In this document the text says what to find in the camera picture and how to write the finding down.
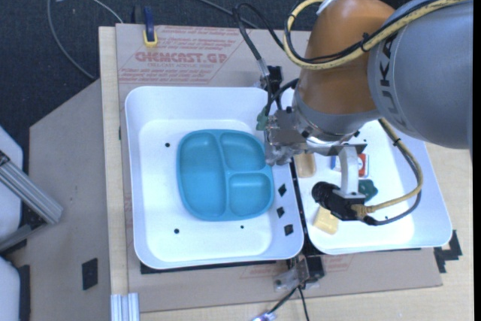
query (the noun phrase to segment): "wooden table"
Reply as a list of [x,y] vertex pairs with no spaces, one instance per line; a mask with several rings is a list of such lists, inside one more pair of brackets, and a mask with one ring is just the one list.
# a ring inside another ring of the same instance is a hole
[[[101,88],[104,123],[107,186],[108,238],[111,293],[129,292],[126,232],[123,202],[121,148],[119,142],[119,95],[116,69],[115,28],[99,30]],[[428,152],[457,231],[463,256],[447,262],[443,285],[428,289],[375,292],[307,299],[311,320],[350,321],[390,319],[470,320],[473,300],[473,171],[467,150],[451,150],[428,144]],[[270,309],[274,303],[252,303],[189,310],[142,313],[143,321],[153,320],[249,320]],[[292,299],[277,312],[278,319],[304,319],[302,303]]]

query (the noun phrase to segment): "yellow cable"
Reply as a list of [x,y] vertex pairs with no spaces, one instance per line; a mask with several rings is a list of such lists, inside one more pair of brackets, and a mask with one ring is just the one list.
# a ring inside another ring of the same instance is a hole
[[[300,3],[289,15],[287,19],[287,32],[291,32],[292,24],[295,21],[295,18],[299,15],[303,9],[306,7],[313,5],[315,3],[322,3],[325,0],[305,0]],[[433,11],[439,10],[440,8],[444,8],[450,5],[454,5],[459,2],[465,2],[467,0],[436,0],[427,5],[424,5],[414,11],[408,13],[405,17],[402,17],[397,22],[393,23],[390,26],[387,26],[384,30],[381,31],[378,35],[374,36],[372,39],[367,40],[363,47],[357,48],[356,50],[352,51],[350,54],[342,56],[338,59],[328,60],[326,62],[320,63],[309,63],[303,60],[300,60],[295,57],[294,53],[289,48],[287,44],[287,37],[286,34],[283,36],[283,46],[284,50],[286,51],[287,56],[293,61],[296,65],[309,68],[311,70],[325,70],[327,68],[333,68],[340,65],[343,65],[347,62],[350,62],[356,58],[359,58],[365,51],[369,51],[373,48],[376,44],[380,43],[382,40],[386,39],[390,35],[394,34],[398,30],[405,27],[408,23],[411,23],[413,20],[419,19],[420,17],[429,14]]]
[[353,204],[351,208],[355,210],[355,212],[358,215],[359,219],[364,218],[367,214],[369,213],[374,213],[377,210],[383,209],[385,207],[389,207],[398,203],[401,203],[403,201],[406,201],[409,198],[412,198],[415,195],[418,195],[419,192],[421,191],[422,184],[424,183],[424,177],[422,175],[422,169],[419,163],[417,162],[416,158],[414,155],[409,151],[409,149],[404,145],[404,143],[397,138],[397,134],[395,131],[392,129],[392,127],[387,123],[385,119],[380,119],[380,124],[383,127],[384,131],[388,134],[388,136],[395,141],[396,146],[398,146],[399,150],[403,153],[404,156],[406,156],[412,163],[414,168],[416,169],[416,179],[417,179],[417,185],[416,187],[406,195],[403,195],[399,198],[394,198],[391,199],[390,201],[383,202],[381,204],[375,204],[372,206],[365,206],[363,204]]

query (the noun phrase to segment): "blue plate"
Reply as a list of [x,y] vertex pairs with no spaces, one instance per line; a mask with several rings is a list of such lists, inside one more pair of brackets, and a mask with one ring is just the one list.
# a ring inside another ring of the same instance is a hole
[[236,130],[200,130],[183,137],[177,149],[177,183],[186,209],[202,220],[257,217],[274,200],[262,142]]

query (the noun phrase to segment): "blue clamp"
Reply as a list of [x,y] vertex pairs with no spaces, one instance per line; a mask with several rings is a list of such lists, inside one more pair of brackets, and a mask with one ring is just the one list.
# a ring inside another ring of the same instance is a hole
[[150,7],[144,7],[144,44],[147,47],[155,47],[157,45],[157,34],[153,24],[152,9]]

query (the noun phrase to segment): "wooden edge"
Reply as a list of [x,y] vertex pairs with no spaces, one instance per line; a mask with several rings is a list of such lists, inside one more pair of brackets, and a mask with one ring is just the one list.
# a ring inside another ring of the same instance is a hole
[[119,140],[120,114],[115,27],[99,27],[98,36],[104,126],[110,292],[126,295],[129,292],[129,277],[123,201],[122,150]]

